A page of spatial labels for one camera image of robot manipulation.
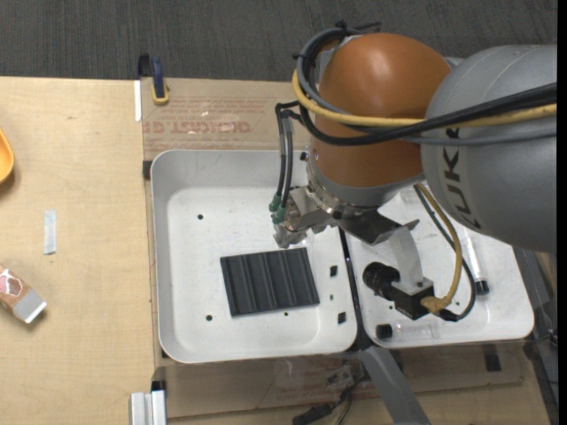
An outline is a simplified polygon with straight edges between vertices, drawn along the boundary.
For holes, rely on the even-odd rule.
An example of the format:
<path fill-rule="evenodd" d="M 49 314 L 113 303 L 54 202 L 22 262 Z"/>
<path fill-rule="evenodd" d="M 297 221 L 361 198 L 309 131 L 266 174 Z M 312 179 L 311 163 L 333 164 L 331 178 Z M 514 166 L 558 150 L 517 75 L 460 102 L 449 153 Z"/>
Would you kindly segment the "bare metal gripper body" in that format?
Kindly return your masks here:
<path fill-rule="evenodd" d="M 339 227 L 358 239 L 384 236 L 384 216 L 376 207 L 352 205 L 313 182 L 291 189 L 283 224 L 291 232 Z"/>

